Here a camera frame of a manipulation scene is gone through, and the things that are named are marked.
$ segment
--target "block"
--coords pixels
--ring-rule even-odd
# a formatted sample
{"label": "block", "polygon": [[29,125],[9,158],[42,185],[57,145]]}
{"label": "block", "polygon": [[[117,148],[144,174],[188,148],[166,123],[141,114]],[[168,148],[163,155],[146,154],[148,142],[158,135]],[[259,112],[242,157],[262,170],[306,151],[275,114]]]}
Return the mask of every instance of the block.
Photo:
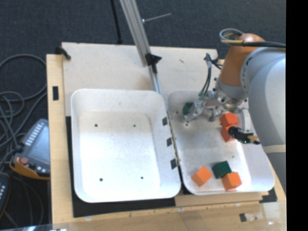
{"label": "block", "polygon": [[214,166],[212,166],[212,170],[216,179],[222,178],[228,173],[232,173],[232,170],[227,161],[216,163]]}
{"label": "block", "polygon": [[236,189],[238,186],[242,184],[242,180],[238,172],[232,172],[226,174],[221,179],[226,190]]}
{"label": "block", "polygon": [[228,129],[231,128],[231,127],[233,127],[233,126],[231,125],[231,126],[228,126],[228,127],[224,127],[220,131],[220,134],[222,135],[225,142],[229,142],[229,141],[234,140],[234,138],[228,133]]}
{"label": "block", "polygon": [[184,107],[183,107],[183,114],[187,115],[189,114],[189,111],[192,107],[193,103],[185,103]]}
{"label": "block", "polygon": [[232,113],[224,113],[221,117],[220,117],[220,122],[221,125],[223,127],[228,127],[230,125],[236,125],[239,123],[237,117],[235,114]]}
{"label": "block", "polygon": [[199,169],[196,173],[193,174],[192,179],[199,187],[201,187],[212,176],[212,173],[205,166],[203,166],[201,169]]}

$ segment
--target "orange cube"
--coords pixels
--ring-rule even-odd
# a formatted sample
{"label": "orange cube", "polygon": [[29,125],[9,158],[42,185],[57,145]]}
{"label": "orange cube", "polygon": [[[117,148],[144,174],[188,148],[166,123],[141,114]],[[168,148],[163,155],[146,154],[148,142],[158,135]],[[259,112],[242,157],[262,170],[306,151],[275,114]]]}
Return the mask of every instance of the orange cube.
{"label": "orange cube", "polygon": [[212,173],[205,166],[203,166],[196,173],[194,173],[194,175],[192,176],[192,179],[199,187],[201,187],[212,176],[213,176]]}
{"label": "orange cube", "polygon": [[228,127],[230,125],[236,125],[239,123],[236,115],[233,113],[224,113],[220,117],[220,122],[223,127]]}
{"label": "orange cube", "polygon": [[233,140],[234,138],[232,136],[230,136],[230,134],[228,133],[228,129],[232,127],[232,126],[228,126],[228,127],[224,127],[222,129],[222,131],[220,131],[220,134],[222,135],[223,139],[225,142],[229,142],[231,140]]}
{"label": "orange cube", "polygon": [[242,180],[238,172],[228,173],[221,179],[226,190],[235,189],[242,184]]}

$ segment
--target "green cube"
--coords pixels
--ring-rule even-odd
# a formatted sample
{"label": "green cube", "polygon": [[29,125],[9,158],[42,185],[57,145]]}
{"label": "green cube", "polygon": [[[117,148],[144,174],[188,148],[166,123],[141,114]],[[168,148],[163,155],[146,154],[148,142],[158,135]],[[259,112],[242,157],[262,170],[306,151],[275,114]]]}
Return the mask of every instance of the green cube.
{"label": "green cube", "polygon": [[227,161],[216,163],[214,166],[212,166],[212,170],[216,179],[222,178],[228,173],[232,173],[229,163]]}
{"label": "green cube", "polygon": [[184,108],[183,108],[183,114],[187,115],[189,114],[189,110],[191,109],[193,103],[185,103]]}

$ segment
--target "white plastic tray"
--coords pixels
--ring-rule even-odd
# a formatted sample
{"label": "white plastic tray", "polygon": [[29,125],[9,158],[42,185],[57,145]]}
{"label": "white plastic tray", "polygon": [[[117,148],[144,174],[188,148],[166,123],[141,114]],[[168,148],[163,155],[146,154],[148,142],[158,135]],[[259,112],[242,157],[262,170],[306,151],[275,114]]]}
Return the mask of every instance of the white plastic tray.
{"label": "white plastic tray", "polygon": [[170,198],[180,190],[166,105],[150,90],[71,97],[74,187],[85,202]]}
{"label": "white plastic tray", "polygon": [[[204,114],[189,123],[185,122],[182,109],[185,103],[197,98],[198,92],[176,91],[168,99],[185,187],[196,195],[230,193],[212,171],[215,163],[228,161],[231,170],[238,172],[242,180],[242,185],[232,190],[233,193],[270,190],[274,186],[274,176],[261,145],[243,144],[237,140],[225,142],[220,134],[222,127],[219,119],[209,122]],[[199,187],[191,176],[202,166],[207,167],[213,177]]]}

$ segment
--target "metal bracket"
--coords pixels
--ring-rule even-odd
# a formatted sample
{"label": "metal bracket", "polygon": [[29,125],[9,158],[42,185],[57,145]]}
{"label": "metal bracket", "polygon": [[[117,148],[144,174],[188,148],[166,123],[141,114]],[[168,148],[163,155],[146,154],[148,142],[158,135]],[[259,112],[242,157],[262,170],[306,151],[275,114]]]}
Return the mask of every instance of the metal bracket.
{"label": "metal bracket", "polygon": [[71,59],[71,56],[69,54],[67,54],[66,50],[63,49],[61,46],[58,46],[56,49],[55,49],[55,53],[57,55],[61,55],[63,54],[65,56],[66,59],[70,60]]}
{"label": "metal bracket", "polygon": [[148,66],[152,66],[153,73],[157,74],[156,64],[162,59],[160,56],[152,55],[151,53],[147,53],[145,55],[146,62]]}

